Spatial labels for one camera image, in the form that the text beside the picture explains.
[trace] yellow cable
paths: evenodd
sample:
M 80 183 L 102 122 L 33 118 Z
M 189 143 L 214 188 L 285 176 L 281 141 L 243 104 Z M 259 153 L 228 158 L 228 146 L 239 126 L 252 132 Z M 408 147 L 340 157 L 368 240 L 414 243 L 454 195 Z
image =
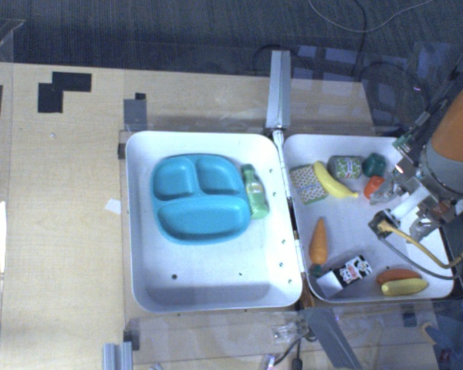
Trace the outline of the yellow cable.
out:
M 386 220 L 383 220 L 380 222 L 377 227 L 379 228 L 380 231 L 383 232 L 391 232 L 395 233 L 398 236 L 404 238 L 406 241 L 409 243 L 413 244 L 415 247 L 417 247 L 419 250 L 424 252 L 427 256 L 429 256 L 430 259 L 434 263 L 436 263 L 439 267 L 441 268 L 451 268 L 459 264 L 463 260 L 463 252 L 461 252 L 451 263 L 449 264 L 444 264 L 442 263 L 439 259 L 437 259 L 434 254 L 432 254 L 426 247 L 424 247 L 422 244 L 420 244 L 418 241 L 416 241 L 412 236 L 404 233 L 403 231 L 399 230 L 398 228 L 392 226 L 389 222 Z

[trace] red object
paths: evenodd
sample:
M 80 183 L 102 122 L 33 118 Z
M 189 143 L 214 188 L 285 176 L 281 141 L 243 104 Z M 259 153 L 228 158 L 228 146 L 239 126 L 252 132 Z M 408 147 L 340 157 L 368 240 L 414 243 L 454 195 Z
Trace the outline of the red object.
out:
M 367 185 L 365 186 L 365 189 L 363 190 L 363 195 L 367 199 L 370 199 L 370 195 L 374 193 L 376 190 L 378 190 L 384 181 L 385 179 L 383 177 L 372 176 Z

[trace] metal bracket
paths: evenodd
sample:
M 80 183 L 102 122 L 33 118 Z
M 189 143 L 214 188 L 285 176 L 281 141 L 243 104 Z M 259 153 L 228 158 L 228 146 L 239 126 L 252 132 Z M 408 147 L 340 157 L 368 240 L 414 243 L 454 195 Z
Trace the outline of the metal bracket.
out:
M 268 110 L 265 120 L 267 130 L 285 129 L 290 126 L 291 69 L 289 51 L 272 52 Z
M 103 370 L 132 370 L 132 343 L 125 341 L 120 345 L 103 346 Z

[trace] patterned block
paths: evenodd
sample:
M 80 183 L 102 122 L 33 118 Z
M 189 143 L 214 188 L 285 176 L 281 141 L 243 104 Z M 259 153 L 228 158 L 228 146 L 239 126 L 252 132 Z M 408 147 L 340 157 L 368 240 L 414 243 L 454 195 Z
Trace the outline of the patterned block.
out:
M 302 203 L 310 204 L 327 196 L 327 192 L 317 179 L 312 165 L 295 167 L 289 173 Z

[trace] green bottle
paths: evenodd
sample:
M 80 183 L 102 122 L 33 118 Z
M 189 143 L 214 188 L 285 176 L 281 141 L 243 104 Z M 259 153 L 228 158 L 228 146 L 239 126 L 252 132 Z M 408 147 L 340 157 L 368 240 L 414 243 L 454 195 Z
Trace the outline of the green bottle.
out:
M 265 202 L 264 187 L 255 177 L 253 165 L 245 164 L 242 167 L 242 173 L 244 175 L 245 192 L 250 205 L 250 217 L 252 219 L 261 219 L 269 212 L 269 207 Z

